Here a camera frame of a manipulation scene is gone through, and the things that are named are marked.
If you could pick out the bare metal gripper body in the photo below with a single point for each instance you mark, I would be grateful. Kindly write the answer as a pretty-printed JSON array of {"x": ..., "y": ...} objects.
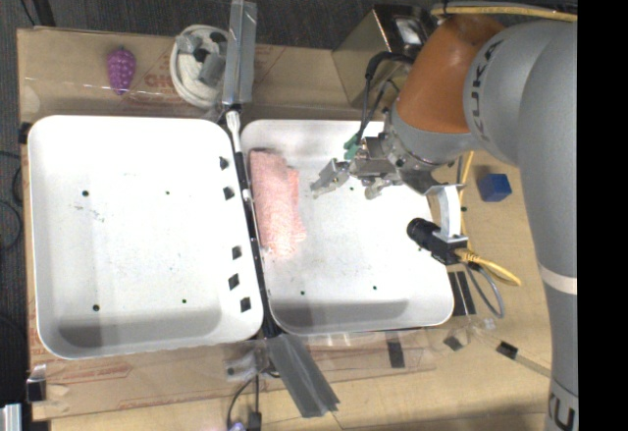
[{"x": 378, "y": 163}]

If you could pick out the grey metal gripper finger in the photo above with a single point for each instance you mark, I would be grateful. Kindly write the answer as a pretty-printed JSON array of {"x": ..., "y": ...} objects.
[
  {"x": 331, "y": 175},
  {"x": 377, "y": 187}
]

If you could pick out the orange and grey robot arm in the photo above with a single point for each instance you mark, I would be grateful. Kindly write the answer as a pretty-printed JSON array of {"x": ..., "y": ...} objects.
[{"x": 535, "y": 90}]

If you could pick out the pink cloth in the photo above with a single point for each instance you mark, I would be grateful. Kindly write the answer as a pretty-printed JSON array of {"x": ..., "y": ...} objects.
[{"x": 276, "y": 203}]

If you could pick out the white plastic tray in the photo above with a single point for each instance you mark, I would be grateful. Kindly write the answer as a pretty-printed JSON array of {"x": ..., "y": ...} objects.
[
  {"x": 358, "y": 252},
  {"x": 142, "y": 242}
]

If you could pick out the thin black and white rod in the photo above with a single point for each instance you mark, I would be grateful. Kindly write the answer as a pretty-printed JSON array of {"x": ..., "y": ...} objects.
[{"x": 251, "y": 228}]

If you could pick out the brown box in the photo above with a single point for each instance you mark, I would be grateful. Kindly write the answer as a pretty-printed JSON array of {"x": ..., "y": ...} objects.
[{"x": 365, "y": 61}]

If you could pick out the blue cube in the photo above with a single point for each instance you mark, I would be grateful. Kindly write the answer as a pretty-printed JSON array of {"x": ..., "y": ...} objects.
[{"x": 494, "y": 187}]

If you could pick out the purple grapes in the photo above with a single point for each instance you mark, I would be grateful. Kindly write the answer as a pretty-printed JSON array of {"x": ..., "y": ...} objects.
[{"x": 121, "y": 69}]

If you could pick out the brown cardboard board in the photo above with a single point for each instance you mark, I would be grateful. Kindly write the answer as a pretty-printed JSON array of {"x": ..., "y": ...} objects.
[{"x": 73, "y": 100}]

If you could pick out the black cylinder on white bracket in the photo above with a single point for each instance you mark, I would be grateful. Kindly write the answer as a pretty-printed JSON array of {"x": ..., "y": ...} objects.
[{"x": 444, "y": 235}]

